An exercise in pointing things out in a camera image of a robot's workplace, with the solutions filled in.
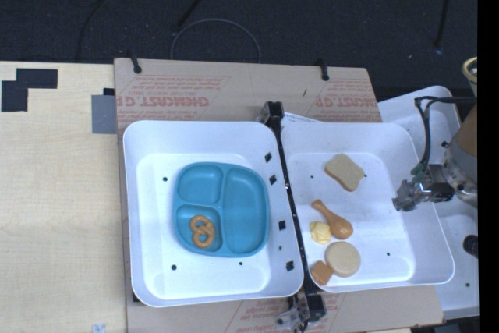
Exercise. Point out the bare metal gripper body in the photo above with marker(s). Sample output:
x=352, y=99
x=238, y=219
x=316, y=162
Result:
x=442, y=187

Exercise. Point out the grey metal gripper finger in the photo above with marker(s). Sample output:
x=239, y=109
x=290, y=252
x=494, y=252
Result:
x=420, y=194
x=401, y=199

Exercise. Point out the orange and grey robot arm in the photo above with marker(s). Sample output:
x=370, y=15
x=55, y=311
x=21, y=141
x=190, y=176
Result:
x=468, y=128

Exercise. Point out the white plastic tray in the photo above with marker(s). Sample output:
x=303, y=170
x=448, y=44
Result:
x=156, y=206
x=390, y=230

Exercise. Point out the beige bread slice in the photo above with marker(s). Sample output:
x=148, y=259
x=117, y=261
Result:
x=345, y=171

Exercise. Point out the brown chicken drumstick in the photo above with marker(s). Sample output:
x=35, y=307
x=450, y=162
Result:
x=339, y=224

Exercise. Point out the round beige biscuit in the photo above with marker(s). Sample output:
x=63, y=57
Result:
x=343, y=259

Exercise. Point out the pale yellow lumpy toy food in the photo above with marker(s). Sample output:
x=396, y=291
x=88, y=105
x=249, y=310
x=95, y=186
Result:
x=320, y=233

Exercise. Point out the orange-brown square cracker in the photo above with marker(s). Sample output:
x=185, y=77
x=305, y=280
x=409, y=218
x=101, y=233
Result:
x=321, y=273

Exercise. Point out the thin black and white rod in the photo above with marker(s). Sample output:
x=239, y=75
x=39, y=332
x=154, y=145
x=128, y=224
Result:
x=290, y=202

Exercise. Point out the cream round container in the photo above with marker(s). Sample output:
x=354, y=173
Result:
x=469, y=74

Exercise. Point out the white paper sheet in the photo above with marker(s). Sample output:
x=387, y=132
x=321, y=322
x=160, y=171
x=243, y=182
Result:
x=300, y=117

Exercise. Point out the blue divided plate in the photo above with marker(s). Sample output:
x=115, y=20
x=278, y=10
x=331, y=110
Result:
x=245, y=206

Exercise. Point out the brown cardboard board red print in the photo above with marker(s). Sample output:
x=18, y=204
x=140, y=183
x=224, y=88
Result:
x=234, y=93

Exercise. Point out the brown pretzel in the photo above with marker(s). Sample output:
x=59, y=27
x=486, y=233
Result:
x=197, y=224

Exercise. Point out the black cylinder on white bracket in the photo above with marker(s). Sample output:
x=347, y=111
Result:
x=471, y=245

